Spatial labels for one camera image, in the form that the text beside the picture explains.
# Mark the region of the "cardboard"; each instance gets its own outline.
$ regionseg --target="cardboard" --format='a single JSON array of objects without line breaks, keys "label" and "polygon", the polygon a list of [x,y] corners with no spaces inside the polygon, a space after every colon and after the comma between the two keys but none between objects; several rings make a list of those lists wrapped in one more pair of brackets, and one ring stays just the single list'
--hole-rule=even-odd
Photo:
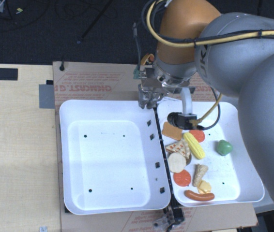
[{"label": "cardboard", "polygon": [[[53,63],[55,119],[57,134],[61,229],[63,232],[157,232],[154,221],[164,215],[162,210],[117,212],[78,216],[65,212],[63,200],[61,135],[59,107],[71,99],[84,100],[138,100],[138,84],[133,79],[135,65],[65,62]],[[209,86],[198,74],[191,78],[196,90],[193,101],[215,101]],[[170,95],[179,99],[179,95]],[[185,221],[173,228],[174,232],[202,232],[257,226],[258,220],[251,203],[224,204],[203,207],[183,207]]]}]

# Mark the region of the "toy sausage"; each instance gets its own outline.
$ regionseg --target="toy sausage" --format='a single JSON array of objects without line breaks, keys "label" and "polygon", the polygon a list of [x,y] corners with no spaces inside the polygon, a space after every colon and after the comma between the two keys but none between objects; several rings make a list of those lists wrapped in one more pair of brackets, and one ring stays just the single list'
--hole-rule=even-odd
[{"label": "toy sausage", "polygon": [[191,190],[186,190],[184,192],[185,196],[189,199],[193,199],[196,201],[210,201],[214,199],[214,194],[212,192],[206,193],[206,194],[199,194],[195,193]]}]

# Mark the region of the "wooden surface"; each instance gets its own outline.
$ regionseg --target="wooden surface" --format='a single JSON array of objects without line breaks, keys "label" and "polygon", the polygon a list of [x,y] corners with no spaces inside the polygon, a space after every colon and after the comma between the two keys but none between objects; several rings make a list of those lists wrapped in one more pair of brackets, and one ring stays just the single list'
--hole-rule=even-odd
[{"label": "wooden surface", "polygon": [[0,81],[0,232],[61,231],[54,109],[39,108],[52,66],[18,68]]}]

